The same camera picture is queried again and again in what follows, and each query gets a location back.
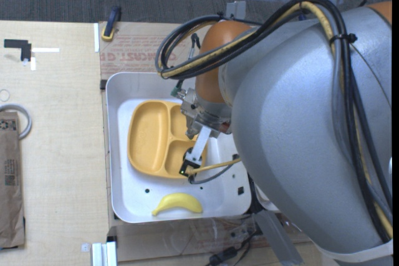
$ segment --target table surface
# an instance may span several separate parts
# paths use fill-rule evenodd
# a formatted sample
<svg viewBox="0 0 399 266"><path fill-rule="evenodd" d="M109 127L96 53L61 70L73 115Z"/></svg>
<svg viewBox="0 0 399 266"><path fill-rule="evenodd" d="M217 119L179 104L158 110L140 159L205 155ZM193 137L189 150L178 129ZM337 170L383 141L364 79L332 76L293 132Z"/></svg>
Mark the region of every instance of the table surface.
<svg viewBox="0 0 399 266"><path fill-rule="evenodd" d="M0 21L0 38L23 39L36 53L36 70L20 50L0 46L0 90L32 116L21 140L26 243L0 252L0 265L90 265L85 244L105 242L109 230L100 58L94 25ZM20 116L21 126L25 121ZM330 265L311 243L299 244L306 265ZM121 265L204 265L208 254ZM254 249L240 265L280 263L270 248Z"/></svg>

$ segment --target orange plate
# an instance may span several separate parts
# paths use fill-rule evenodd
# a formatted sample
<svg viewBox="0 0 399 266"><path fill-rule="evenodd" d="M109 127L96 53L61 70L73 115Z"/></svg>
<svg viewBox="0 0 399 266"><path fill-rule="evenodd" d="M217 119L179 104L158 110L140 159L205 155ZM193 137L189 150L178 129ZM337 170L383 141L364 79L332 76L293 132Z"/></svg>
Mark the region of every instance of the orange plate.
<svg viewBox="0 0 399 266"><path fill-rule="evenodd" d="M139 104L130 120L127 153L138 171L164 178L186 178L179 174L183 155L194 147L195 139L185 135L186 117L180 104L147 100ZM206 148L202 154L206 160Z"/></svg>

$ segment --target white strap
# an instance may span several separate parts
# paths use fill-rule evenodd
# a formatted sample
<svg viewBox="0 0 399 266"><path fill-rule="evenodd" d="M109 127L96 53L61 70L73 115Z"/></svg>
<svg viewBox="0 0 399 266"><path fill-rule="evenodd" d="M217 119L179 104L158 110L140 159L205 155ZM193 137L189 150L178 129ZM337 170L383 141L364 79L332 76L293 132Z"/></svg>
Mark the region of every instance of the white strap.
<svg viewBox="0 0 399 266"><path fill-rule="evenodd" d="M325 256L330 257L331 259L338 260L340 262L347 263L361 263L367 262L372 259L379 259L380 257L385 257L393 254L393 239L389 242L373 247L372 249L362 250L361 252L351 253L351 254L339 254L329 252L318 245L315 244L319 251L321 251Z"/></svg>

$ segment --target metal ring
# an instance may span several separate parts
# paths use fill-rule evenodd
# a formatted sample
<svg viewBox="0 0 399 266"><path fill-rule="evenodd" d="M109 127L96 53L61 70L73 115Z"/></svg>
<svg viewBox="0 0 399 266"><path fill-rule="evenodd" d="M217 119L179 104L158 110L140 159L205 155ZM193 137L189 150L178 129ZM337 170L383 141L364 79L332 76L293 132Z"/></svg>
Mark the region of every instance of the metal ring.
<svg viewBox="0 0 399 266"><path fill-rule="evenodd" d="M28 135L28 133L30 132L31 128L32 128L32 118L31 115L29 114L29 112L20 104L15 104L15 103L8 103L8 104L4 104L4 105L0 105L0 112L1 111L5 111L5 110L16 110L16 111L20 111L21 113L23 113L26 118L27 118L27 125L24 131L22 131L19 134L19 139L23 139L25 138L25 136Z"/></svg>
<svg viewBox="0 0 399 266"><path fill-rule="evenodd" d="M2 99L2 98L1 98L1 92L7 92L7 94L8 94L7 99ZM9 91L9 90L7 90L7 89L0 89L0 101L2 101L2 102L7 102L7 101L10 99L10 96L11 96L11 94L10 94L10 91Z"/></svg>

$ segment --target yellow banana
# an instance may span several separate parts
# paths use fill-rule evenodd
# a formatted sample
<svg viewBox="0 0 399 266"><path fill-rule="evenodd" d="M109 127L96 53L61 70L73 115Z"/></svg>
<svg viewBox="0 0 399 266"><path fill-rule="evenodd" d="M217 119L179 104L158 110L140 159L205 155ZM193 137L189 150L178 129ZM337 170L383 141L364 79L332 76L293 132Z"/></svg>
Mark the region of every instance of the yellow banana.
<svg viewBox="0 0 399 266"><path fill-rule="evenodd" d="M182 207L195 213L202 212L202 205L194 196L187 193L171 193L161 199L158 207L152 211L152 214L156 216L160 211L173 207Z"/></svg>

